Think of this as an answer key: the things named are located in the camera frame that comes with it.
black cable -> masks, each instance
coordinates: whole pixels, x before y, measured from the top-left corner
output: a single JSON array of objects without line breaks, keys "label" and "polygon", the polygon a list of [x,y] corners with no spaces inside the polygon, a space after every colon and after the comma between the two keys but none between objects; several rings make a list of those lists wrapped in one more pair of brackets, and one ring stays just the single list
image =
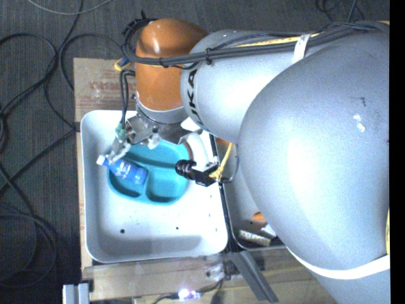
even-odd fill
[{"label": "black cable", "polygon": [[129,87],[128,87],[128,78],[127,77],[134,77],[135,71],[133,70],[122,70],[120,72],[120,93],[121,93],[121,101],[122,101],[122,116],[121,116],[121,126],[124,128],[125,126],[125,116],[128,110],[129,104]]},{"label": "black cable", "polygon": [[67,50],[67,48],[77,39],[83,38],[83,37],[96,37],[96,38],[100,38],[100,39],[104,39],[105,41],[111,42],[113,43],[113,45],[115,45],[120,51],[121,51],[121,47],[119,44],[117,44],[113,39],[103,36],[103,35],[99,35],[99,34],[93,34],[93,33],[87,33],[87,34],[80,34],[80,35],[76,35],[75,37],[72,37],[71,39],[68,39],[60,48],[59,51],[59,70],[62,74],[63,79],[65,80],[66,84],[70,87],[71,90],[74,91],[74,87],[73,84],[69,81],[69,78],[66,74],[65,71],[65,66],[63,64],[63,57],[65,55],[65,51]]},{"label": "black cable", "polygon": [[[80,0],[80,6],[79,6],[79,9],[78,9],[78,12],[81,12],[82,8],[83,8],[83,0]],[[55,68],[56,68],[56,66],[58,65],[57,57],[58,57],[58,55],[59,55],[59,52],[60,52],[61,49],[64,47],[64,45],[66,44],[66,42],[69,40],[69,37],[71,36],[73,30],[74,30],[75,27],[76,27],[76,24],[77,24],[77,21],[78,21],[79,16],[80,16],[80,13],[78,13],[78,14],[75,16],[75,19],[74,19],[74,21],[73,21],[73,24],[72,24],[71,27],[70,27],[69,32],[68,32],[67,35],[65,36],[65,39],[63,40],[61,46],[58,48],[56,55],[52,58],[51,62],[48,64],[48,68],[47,68],[47,71],[46,71],[47,80],[46,80],[46,81],[43,83],[43,85],[42,85],[42,90],[43,90],[43,92],[44,92],[44,96],[45,96],[45,99],[46,99],[46,101],[47,101],[49,107],[52,109],[52,111],[53,111],[62,121],[64,121],[65,124],[69,125],[71,128],[74,127],[73,122],[69,122],[68,120],[66,120],[66,119],[63,117],[63,115],[62,115],[61,113],[59,113],[59,112],[56,110],[56,108],[52,105],[51,100],[49,99],[49,96],[48,96],[48,92],[47,92],[47,84],[49,83],[49,81],[50,81],[50,79],[51,79],[51,77],[52,77],[52,75],[53,75],[53,73],[54,73],[54,71],[55,71]]]},{"label": "black cable", "polygon": [[192,68],[194,68],[198,63],[195,62],[189,66],[180,66],[180,65],[170,65],[171,68],[179,68],[181,70],[191,70]]},{"label": "black cable", "polygon": [[245,35],[239,38],[231,39],[227,42],[224,42],[218,46],[215,46],[213,49],[222,49],[225,48],[231,44],[235,43],[240,43],[244,41],[250,41],[251,39],[256,39],[256,38],[264,38],[264,37],[277,37],[277,38],[286,38],[286,37],[294,37],[294,36],[301,36],[303,33],[257,33],[257,34],[250,34],[250,35]]},{"label": "black cable", "polygon": [[[34,164],[40,157],[42,157],[44,154],[46,154],[48,151],[50,151],[51,149],[53,149],[55,146],[57,146],[62,140],[66,139],[67,137],[69,137],[70,135],[72,135],[75,132],[75,130],[70,130],[69,132],[63,134],[61,137],[57,138],[55,141],[53,141],[51,144],[49,144],[46,148],[44,148],[42,151],[40,151],[39,153],[37,153],[32,159],[30,159],[29,161],[27,161],[20,169],[18,169],[15,174],[13,174],[12,176],[8,177],[8,180],[13,182],[15,179],[17,179],[19,176],[21,176],[22,173],[24,173],[24,171],[26,171],[26,169],[28,169],[32,164]],[[8,184],[7,182],[5,184],[3,184],[0,187],[0,197],[1,195],[3,195],[5,193],[5,189],[7,187],[10,187],[10,184]]]},{"label": "black cable", "polygon": [[[223,284],[223,279],[218,281],[213,286],[208,286],[208,287],[200,289],[199,291],[196,291],[196,293],[199,293],[199,294],[209,293],[209,292],[211,292],[211,291],[213,291],[213,290],[215,290],[217,288],[221,288],[222,284]],[[180,297],[178,296],[178,293],[170,293],[170,294],[160,296],[156,301],[153,302],[153,304],[157,304],[157,303],[159,303],[160,301],[163,301],[163,300],[178,300],[178,299],[180,299]]]},{"label": "black cable", "polygon": [[316,9],[324,13],[331,22],[334,22],[335,19],[330,15],[333,10],[336,10],[342,3],[351,4],[351,10],[349,16],[347,17],[347,22],[351,21],[352,14],[356,9],[362,20],[365,19],[362,11],[357,7],[357,0],[315,0]]},{"label": "black cable", "polygon": [[[308,41],[308,47],[317,46],[325,44],[330,41],[334,41],[339,38],[343,38],[348,35],[353,35],[364,31],[376,30],[376,28],[365,27],[356,24],[331,24],[328,26],[328,30],[320,33],[319,35],[313,36]],[[225,48],[225,49],[211,49],[210,51],[205,51],[201,53],[191,53],[181,56],[174,56],[169,58],[140,58],[138,57],[133,47],[130,44],[131,38],[134,35],[133,30],[128,30],[125,34],[124,44],[122,46],[125,56],[132,62],[143,63],[148,65],[160,65],[163,67],[170,67],[173,65],[182,65],[189,63],[199,63],[204,62],[209,59],[210,61],[225,59],[225,58],[236,58],[259,54],[268,53],[280,53],[286,51],[293,51],[295,48],[295,42],[288,42],[283,44],[270,44],[264,46],[247,46],[238,48]]]},{"label": "black cable", "polygon": [[[82,9],[83,5],[83,0],[80,0],[80,8],[79,11]],[[65,120],[63,116],[54,108],[54,106],[51,104],[49,97],[47,95],[47,85],[49,81],[51,80],[51,77],[53,76],[53,73],[55,72],[56,67],[58,66],[57,62],[57,57],[58,53],[60,52],[60,49],[65,46],[66,42],[68,41],[69,37],[71,36],[77,20],[78,20],[79,14],[75,17],[72,26],[70,27],[70,30],[68,34],[66,35],[61,47],[56,50],[55,47],[50,43],[49,40],[45,39],[42,36],[39,35],[34,35],[34,34],[27,34],[27,33],[20,33],[20,34],[13,34],[9,35],[3,39],[0,40],[0,46],[3,45],[6,41],[13,39],[15,37],[20,37],[20,36],[30,36],[30,37],[35,37],[37,39],[41,39],[45,41],[48,45],[50,45],[52,51],[53,51],[53,57],[51,61],[48,63],[48,66],[46,68],[46,73],[41,78],[38,82],[30,86],[29,88],[25,89],[23,92],[19,93],[17,96],[12,98],[6,105],[4,105],[0,109],[0,142],[3,141],[4,139],[4,132],[5,132],[5,117],[6,117],[6,109],[9,108],[17,99],[26,96],[28,92],[33,91],[37,87],[42,87],[44,91],[44,96],[45,99],[52,109],[53,112],[57,116],[60,117],[66,124],[68,124],[71,128],[73,128],[73,124],[70,123],[69,121]],[[34,214],[34,211],[32,207],[30,206],[30,203],[28,202],[27,197],[22,193],[22,191],[18,188],[18,186],[15,184],[13,181],[16,177],[18,177],[21,172],[26,170],[27,167],[29,167],[36,159],[38,159],[41,155],[43,155],[46,151],[51,149],[54,145],[56,145],[60,140],[65,138],[67,135],[70,135],[73,131],[65,134],[64,136],[60,137],[57,139],[54,143],[46,147],[44,150],[42,150],[37,156],[35,156],[33,159],[28,161],[15,175],[12,177],[9,177],[8,173],[5,171],[5,169],[1,166],[0,163],[0,175],[3,177],[3,179],[6,181],[5,185],[1,188],[1,191],[3,192],[1,195],[4,195],[4,188],[6,186],[11,187],[17,194],[17,196],[23,201],[23,204],[28,211],[28,213],[25,213],[17,208],[13,208],[11,205],[6,204],[5,202],[0,203],[1,207],[7,209],[9,212],[8,213],[0,213],[0,219],[18,219],[18,220],[24,220],[31,222],[32,224],[35,225],[35,239],[34,239],[34,244],[32,246],[32,251],[28,254],[28,261],[23,265],[22,269],[18,269],[12,272],[6,272],[4,275],[0,276],[0,287],[3,288],[12,288],[12,289],[19,289],[19,288],[27,288],[30,286],[33,286],[42,280],[44,280],[49,273],[53,270],[55,263],[56,263],[56,258],[57,258],[57,247],[56,247],[56,241],[53,236],[53,232],[48,227],[41,218],[36,217]],[[35,259],[37,258],[37,249],[38,249],[38,239],[39,236],[42,236],[43,239],[45,239],[46,244],[48,247],[51,249],[51,256],[50,256],[50,262],[47,267],[42,272],[39,272],[38,270],[35,269],[30,269],[29,267],[34,264]],[[23,282],[19,283],[21,281],[21,278],[23,274],[26,273],[32,273],[35,274],[34,281],[28,281],[28,282]]]},{"label": "black cable", "polygon": [[223,279],[221,279],[220,281],[220,285],[218,286],[218,289],[216,290],[215,294],[213,295],[213,297],[211,298],[211,303],[210,304],[221,304],[222,300],[220,297],[220,291],[222,289],[222,285],[223,285]]},{"label": "black cable", "polygon": [[[56,242],[52,236],[52,232],[51,232],[50,228],[46,227],[45,223],[43,223],[43,221],[40,218],[35,216],[34,211],[31,208],[27,198],[15,185],[14,180],[16,178],[18,178],[21,173],[23,173],[29,166],[31,166],[42,155],[47,153],[50,149],[52,149],[53,147],[58,145],[62,140],[66,139],[68,136],[70,136],[74,132],[75,132],[74,130],[71,130],[71,131],[67,132],[66,134],[62,135],[61,137],[57,138],[57,140],[55,140],[50,145],[48,145],[46,148],[44,148],[42,151],[37,153],[31,160],[26,162],[26,164],[24,164],[24,166],[21,167],[11,177],[8,176],[8,174],[5,172],[4,168],[0,164],[0,175],[2,175],[3,179],[6,181],[6,183],[0,188],[0,195],[4,195],[6,187],[12,187],[18,193],[20,198],[23,200],[24,205],[25,205],[26,209],[28,210],[28,214],[27,214],[9,204],[2,202],[2,203],[0,203],[0,206],[2,206],[3,208],[7,208],[11,213],[7,213],[7,214],[0,213],[0,219],[13,218],[13,219],[23,219],[26,221],[31,221],[31,223],[34,224],[34,228],[35,228],[34,243],[32,245],[32,251],[28,256],[27,262],[23,265],[23,267],[21,269],[17,269],[14,272],[9,272],[3,276],[0,276],[0,286],[1,287],[18,289],[18,288],[26,288],[29,286],[33,286],[34,284],[37,284],[38,282],[45,279],[47,277],[47,275],[50,273],[50,271],[52,271],[52,269],[56,263],[56,254],[57,254]],[[51,263],[49,264],[48,268],[46,268],[45,272],[40,277],[36,277],[34,282],[30,282],[30,283],[26,283],[26,284],[16,284],[16,278],[18,276],[21,276],[21,274],[24,272],[32,272],[31,270],[28,269],[28,267],[35,260],[34,256],[35,256],[35,253],[37,252],[38,232],[40,232],[44,236],[44,238],[46,239],[46,241],[48,242],[48,244],[51,248],[51,251],[52,251]]]},{"label": "black cable", "polygon": [[349,16],[347,17],[346,22],[349,23],[349,22],[351,21],[352,15],[353,15],[353,11],[354,11],[356,5],[357,5],[357,0],[353,0],[352,6],[351,6],[351,8],[350,8]]},{"label": "black cable", "polygon": [[[12,35],[8,35],[4,38],[2,38],[0,40],[0,47],[7,43],[8,41],[12,40],[12,39],[16,39],[19,37],[33,37],[34,39],[38,39],[42,42],[45,42],[49,48],[51,49],[51,51],[53,52],[53,58],[56,56],[56,48],[52,45],[52,43],[46,39],[45,37],[41,36],[41,35],[36,35],[36,34],[29,34],[29,33],[18,33],[18,34],[12,34]],[[35,88],[41,86],[41,84],[43,84],[45,81],[47,80],[47,74],[45,74],[45,76],[43,76],[43,78],[41,78],[39,81],[37,81],[36,83],[34,83],[32,86],[26,88],[25,90],[23,90],[22,92],[20,92],[19,94],[17,94],[16,96],[14,96],[13,98],[11,98],[11,100],[9,100],[4,106],[0,107],[0,143],[3,141],[4,139],[4,132],[5,132],[5,127],[6,127],[6,117],[7,114],[5,113],[6,110],[12,105],[14,104],[14,102],[17,99],[20,99],[21,97],[27,95],[29,92],[33,91]]]}]

gray carpet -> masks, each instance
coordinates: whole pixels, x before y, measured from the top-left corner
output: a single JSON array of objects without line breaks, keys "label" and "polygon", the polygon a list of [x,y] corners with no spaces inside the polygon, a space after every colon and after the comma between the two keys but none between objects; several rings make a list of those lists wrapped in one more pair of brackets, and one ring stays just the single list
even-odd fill
[{"label": "gray carpet", "polygon": [[[76,12],[80,6],[80,0],[33,1],[62,13]],[[82,8],[87,10],[103,1],[83,0]],[[116,0],[81,14],[70,38],[93,33],[121,44],[122,30],[140,17],[141,10],[151,18],[187,20],[209,32],[302,32],[320,29],[332,20],[346,21],[352,1]],[[27,0],[0,0],[0,8],[0,302],[61,303],[61,285],[80,282],[74,134],[68,134],[43,154],[40,152],[72,131],[74,97],[59,70],[46,85],[23,92],[43,78],[53,58],[53,50],[43,38],[58,49],[76,16],[50,13]],[[390,0],[358,0],[351,20],[360,19],[390,20]],[[91,36],[75,40],[65,52],[63,64],[70,82],[73,57],[120,57],[114,44]],[[38,154],[40,157],[25,166]],[[7,186],[7,179],[13,187]],[[32,215],[28,215],[26,203]]]}]

bottle cap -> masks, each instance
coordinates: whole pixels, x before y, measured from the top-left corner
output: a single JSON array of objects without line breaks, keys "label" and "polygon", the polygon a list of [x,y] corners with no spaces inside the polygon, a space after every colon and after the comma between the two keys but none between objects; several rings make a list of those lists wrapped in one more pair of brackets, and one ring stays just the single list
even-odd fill
[{"label": "bottle cap", "polygon": [[99,155],[99,158],[97,159],[97,162],[96,162],[96,163],[97,163],[98,165],[103,165],[105,159],[106,159],[106,156],[105,156],[105,155]]}]

green connector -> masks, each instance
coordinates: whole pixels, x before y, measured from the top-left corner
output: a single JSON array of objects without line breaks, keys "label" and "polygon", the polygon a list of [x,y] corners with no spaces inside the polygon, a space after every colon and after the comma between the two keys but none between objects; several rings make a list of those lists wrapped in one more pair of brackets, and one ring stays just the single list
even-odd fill
[{"label": "green connector", "polygon": [[115,136],[119,141],[123,141],[125,136],[127,135],[127,131],[123,128],[122,124],[119,123],[115,129]]}]

cable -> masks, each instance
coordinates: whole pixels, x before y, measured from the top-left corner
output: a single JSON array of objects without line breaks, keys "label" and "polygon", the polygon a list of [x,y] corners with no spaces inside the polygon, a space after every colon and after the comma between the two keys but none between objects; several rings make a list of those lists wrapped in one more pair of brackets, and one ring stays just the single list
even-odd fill
[{"label": "cable", "polygon": [[230,177],[226,177],[226,178],[221,177],[220,182],[221,182],[222,184],[229,184],[230,182],[232,182],[233,179],[235,178],[237,172],[238,172],[238,169],[239,169],[239,149],[238,149],[238,144],[234,144],[234,145],[235,145],[235,149],[236,149],[236,164],[235,164],[235,170],[234,170],[234,172],[232,172],[232,175],[231,175]]},{"label": "cable", "polygon": [[[79,9],[78,9],[78,10],[81,11],[82,8],[83,8],[83,0],[80,0],[80,6],[79,6]],[[45,99],[46,99],[46,101],[47,101],[49,107],[52,109],[52,111],[53,111],[62,121],[64,121],[65,124],[69,125],[71,128],[73,128],[73,124],[72,124],[71,122],[69,122],[68,120],[66,120],[66,119],[62,116],[62,114],[59,113],[59,112],[55,109],[55,107],[52,105],[51,100],[49,99],[49,96],[48,96],[48,93],[47,93],[47,89],[46,89],[46,88],[47,88],[47,83],[51,80],[51,77],[52,77],[52,75],[53,75],[53,73],[54,73],[54,71],[55,71],[55,67],[58,65],[58,62],[56,62],[56,58],[58,57],[58,54],[59,54],[60,50],[61,50],[61,49],[64,47],[64,45],[68,42],[69,37],[71,36],[73,30],[74,30],[75,27],[76,27],[76,24],[77,24],[77,21],[78,21],[79,16],[80,16],[80,14],[77,14],[77,15],[76,15],[76,17],[75,17],[75,19],[74,19],[74,21],[73,21],[73,23],[72,23],[72,25],[71,25],[71,27],[70,27],[70,30],[69,30],[69,32],[67,33],[67,35],[65,36],[65,39],[63,39],[63,42],[62,42],[62,44],[60,45],[60,47],[58,48],[56,55],[52,58],[51,62],[49,62],[48,68],[47,68],[47,71],[46,71],[46,74],[45,74],[45,77],[46,77],[47,79],[44,81],[44,83],[43,83],[43,85],[42,85],[42,90],[43,90],[43,92],[44,92],[44,96],[45,96]]]},{"label": "cable", "polygon": [[[200,289],[199,291],[196,291],[196,293],[199,293],[200,295],[202,295],[204,293],[209,293],[217,288],[220,289],[222,287],[222,284],[223,284],[223,279],[218,281],[213,286],[208,286],[208,287]],[[178,299],[180,299],[178,293],[170,293],[170,294],[160,296],[156,301],[153,302],[153,304],[158,304],[160,301],[163,301],[163,300],[178,300]]]},{"label": "cable", "polygon": [[361,10],[356,6],[357,5],[357,0],[335,0],[336,3],[333,4],[331,7],[327,8],[327,4],[333,0],[315,0],[315,6],[318,10],[320,10],[322,13],[324,13],[328,19],[333,22],[334,19],[330,16],[330,12],[333,11],[335,8],[339,6],[340,3],[346,3],[346,4],[351,4],[351,10],[349,12],[349,16],[347,17],[347,22],[350,22],[352,18],[353,11],[357,9],[358,13],[360,14],[360,17],[362,20],[365,19],[364,14],[361,12]]},{"label": "cable", "polygon": [[229,158],[229,155],[230,155],[230,152],[231,152],[233,146],[234,146],[233,143],[229,143],[227,152],[225,153],[225,155],[222,159],[221,165],[214,172],[210,173],[210,175],[209,175],[210,178],[214,178],[216,181],[220,181],[220,179],[222,178],[223,169],[225,168],[225,165],[227,164],[227,161],[228,161],[228,158]]},{"label": "cable", "polygon": [[242,36],[239,38],[231,39],[227,42],[224,42],[218,46],[215,46],[213,49],[222,49],[231,44],[235,44],[238,42],[250,41],[251,39],[261,38],[261,37],[281,37],[281,38],[290,38],[290,37],[299,37],[303,33],[258,33],[258,34],[251,34]]},{"label": "cable", "polygon": [[96,38],[100,38],[100,39],[104,39],[105,41],[111,42],[113,43],[113,45],[115,45],[120,51],[121,51],[121,47],[119,44],[117,44],[113,39],[103,36],[103,35],[99,35],[99,34],[93,34],[93,33],[87,33],[87,34],[80,34],[80,35],[76,35],[75,37],[72,37],[71,39],[67,40],[60,48],[59,50],[59,70],[62,74],[63,79],[65,80],[66,84],[70,87],[70,89],[72,91],[74,91],[74,87],[73,84],[69,81],[69,78],[65,72],[65,68],[63,65],[63,57],[65,55],[65,51],[67,50],[67,48],[77,39],[83,38],[83,37],[96,37]]},{"label": "cable", "polygon": [[[49,46],[49,48],[51,49],[51,51],[53,52],[53,58],[56,56],[56,49],[52,45],[52,43],[48,39],[46,39],[45,37],[43,37],[41,35],[36,35],[36,34],[19,33],[19,34],[8,35],[8,36],[6,36],[6,37],[4,37],[4,38],[2,38],[0,40],[0,47],[3,44],[5,44],[6,42],[10,41],[11,39],[16,39],[18,37],[33,37],[35,39],[41,40],[41,41],[45,42]],[[34,83],[29,88],[25,89],[24,91],[20,92],[19,94],[17,94],[13,98],[11,98],[11,100],[9,100],[4,106],[0,107],[0,143],[4,139],[4,132],[5,132],[5,128],[6,128],[5,120],[6,120],[6,117],[7,117],[7,115],[5,114],[5,111],[7,110],[7,108],[9,108],[17,99],[19,99],[20,97],[25,96],[30,91],[34,90],[35,88],[37,88],[41,84],[43,84],[47,80],[47,76],[48,76],[48,74],[46,73],[45,76],[43,76],[43,78],[41,78],[39,81],[37,81],[36,83]]]},{"label": "cable", "polygon": [[[82,8],[82,0],[80,2],[80,9],[79,10],[81,10],[81,8]],[[76,18],[75,18],[75,20],[73,22],[73,25],[70,27],[70,30],[69,30],[68,34],[66,35],[61,47],[64,46],[65,42],[68,40],[69,36],[73,32],[73,29],[75,28],[77,20],[78,20],[78,16],[76,16]],[[23,92],[19,93],[15,97],[13,97],[9,102],[7,102],[0,109],[0,142],[3,142],[3,140],[4,140],[5,126],[6,126],[4,120],[6,118],[6,110],[17,99],[19,99],[19,98],[21,98],[23,96],[26,96],[30,91],[33,91],[37,87],[41,87],[41,86],[42,86],[42,88],[44,90],[44,95],[46,97],[46,100],[47,100],[49,106],[51,107],[51,109],[53,110],[53,112],[55,112],[55,114],[57,114],[61,119],[63,119],[69,126],[73,127],[73,124],[70,124],[69,122],[67,122],[54,109],[53,105],[51,104],[51,102],[50,102],[50,100],[49,100],[49,98],[47,96],[47,91],[46,91],[46,87],[47,87],[51,77],[53,76],[53,73],[54,73],[54,71],[56,69],[56,66],[58,65],[56,60],[57,60],[58,51],[60,50],[61,47],[58,50],[56,50],[55,47],[52,45],[52,43],[49,40],[45,39],[42,36],[34,35],[34,34],[28,34],[28,33],[19,33],[19,34],[9,35],[9,36],[7,36],[7,37],[0,40],[0,46],[3,45],[5,42],[9,41],[10,39],[14,39],[15,37],[21,37],[21,36],[34,37],[36,39],[40,39],[40,40],[46,42],[47,45],[50,46],[50,48],[51,48],[51,50],[53,52],[53,57],[52,57],[51,61],[48,63],[48,66],[46,68],[46,73],[43,76],[43,78],[41,78],[38,82],[36,82],[32,86],[30,86],[29,88],[25,89]],[[44,150],[42,150],[37,156],[35,156],[32,160],[27,162],[23,166],[23,168],[20,169],[12,177],[9,177],[6,170],[0,164],[0,175],[6,181],[5,185],[3,185],[3,187],[1,188],[2,193],[1,193],[0,196],[4,196],[4,188],[6,186],[11,187],[15,191],[15,193],[17,194],[18,198],[23,201],[24,207],[28,211],[28,213],[25,213],[25,212],[19,210],[18,208],[14,208],[13,206],[11,206],[9,204],[6,204],[5,202],[2,202],[2,203],[0,203],[0,206],[2,208],[7,209],[9,212],[8,213],[0,213],[0,219],[24,220],[24,221],[27,221],[27,222],[31,222],[35,226],[35,238],[34,238],[34,243],[32,245],[32,251],[30,251],[30,253],[28,254],[28,261],[25,264],[23,264],[22,269],[16,269],[15,271],[12,271],[12,272],[9,271],[9,272],[5,273],[4,275],[0,276],[0,286],[3,287],[3,288],[19,289],[19,288],[27,288],[27,287],[33,286],[33,285],[41,282],[43,279],[45,279],[49,275],[49,273],[52,271],[54,266],[55,266],[56,257],[57,257],[57,248],[56,248],[56,241],[55,241],[55,238],[53,236],[53,232],[51,231],[51,229],[48,226],[46,226],[46,224],[43,222],[43,220],[41,218],[36,217],[30,203],[28,202],[27,197],[18,188],[18,186],[15,184],[15,182],[13,180],[21,172],[23,172],[27,167],[29,167],[36,159],[38,159],[38,157],[43,155],[47,150],[51,149],[62,138],[65,138],[67,135],[70,135],[70,133],[71,132],[65,134],[63,137],[60,137],[54,143],[52,143],[51,145],[46,147]],[[38,245],[39,245],[37,241],[39,240],[39,236],[42,236],[42,238],[45,239],[46,244],[51,249],[50,262],[49,262],[48,266],[45,267],[45,269],[42,272],[39,272],[38,270],[30,269],[30,266],[32,266],[35,263],[35,260],[40,258],[40,257],[38,257],[38,253],[37,253]],[[33,278],[34,281],[29,280],[29,281],[26,281],[26,282],[21,282],[22,277],[24,277],[23,274],[26,274],[26,273],[34,273],[35,274],[35,277]]]},{"label": "cable", "polygon": [[[20,169],[18,169],[16,171],[15,174],[13,174],[12,176],[8,177],[7,180],[9,180],[10,182],[13,182],[15,179],[17,179],[24,171],[26,171],[26,169],[28,169],[33,163],[35,163],[40,157],[42,157],[45,153],[47,153],[48,151],[50,151],[51,149],[53,149],[55,146],[57,146],[61,141],[63,141],[64,139],[66,139],[67,137],[69,137],[71,134],[73,134],[75,132],[74,129],[70,130],[69,132],[63,134],[61,137],[57,138],[55,141],[53,141],[51,144],[49,144],[46,148],[44,148],[42,151],[40,151],[39,153],[37,153],[32,159],[30,159],[29,161],[27,161]],[[0,187],[0,195],[3,195],[5,193],[5,189],[7,188],[7,186],[10,186],[10,184],[7,182],[3,184]]]},{"label": "cable", "polygon": [[211,298],[211,303],[210,304],[221,304],[222,300],[221,300],[221,296],[220,296],[220,291],[223,285],[223,279],[221,279],[221,284],[218,286],[218,289],[216,290],[215,294],[213,295],[213,297]]},{"label": "cable", "polygon": [[[149,22],[141,20],[143,25],[147,25]],[[327,30],[320,32],[319,35],[312,36],[308,41],[308,47],[326,44],[330,41],[334,41],[343,38],[348,35],[353,35],[364,31],[378,30],[370,26],[362,26],[351,23],[333,23],[327,27]],[[236,58],[259,54],[279,53],[286,51],[293,51],[295,48],[295,42],[288,42],[283,44],[269,44],[264,46],[245,46],[237,48],[225,48],[225,49],[208,49],[205,52],[191,53],[181,56],[174,56],[169,58],[140,58],[135,54],[134,48],[131,46],[131,38],[135,34],[134,30],[127,30],[125,32],[124,44],[122,50],[125,56],[134,63],[143,63],[148,65],[158,65],[162,67],[171,67],[173,65],[182,65],[189,63],[199,63],[203,61],[213,61],[226,58]]]},{"label": "cable", "polygon": [[81,14],[84,14],[84,13],[89,13],[89,12],[91,12],[91,11],[94,11],[94,10],[100,8],[101,6],[104,6],[104,5],[106,5],[106,4],[108,4],[108,3],[112,2],[112,1],[116,1],[116,0],[106,0],[105,2],[103,2],[103,3],[101,3],[101,4],[98,4],[97,6],[95,6],[95,7],[93,7],[93,8],[90,8],[90,9],[87,9],[87,10],[83,10],[83,11],[80,10],[80,11],[75,12],[75,13],[62,13],[62,12],[59,12],[59,11],[47,9],[47,8],[45,8],[45,7],[41,6],[41,5],[39,5],[39,4],[35,3],[35,2],[33,2],[33,0],[27,0],[27,1],[28,1],[29,3],[32,3],[34,6],[40,8],[40,9],[42,9],[42,10],[44,10],[44,11],[50,12],[50,13],[56,13],[57,15],[74,16],[74,15],[81,15]]},{"label": "cable", "polygon": [[353,0],[352,6],[351,6],[351,8],[350,8],[349,16],[347,17],[346,22],[349,23],[349,22],[351,21],[351,18],[352,18],[352,15],[353,15],[353,11],[354,11],[356,5],[357,5],[357,0]]},{"label": "cable", "polygon": [[125,127],[125,116],[128,110],[129,104],[129,88],[128,88],[128,79],[127,77],[134,77],[135,71],[133,70],[122,70],[120,72],[120,92],[121,92],[121,101],[122,101],[122,117],[121,117],[121,128]]}]

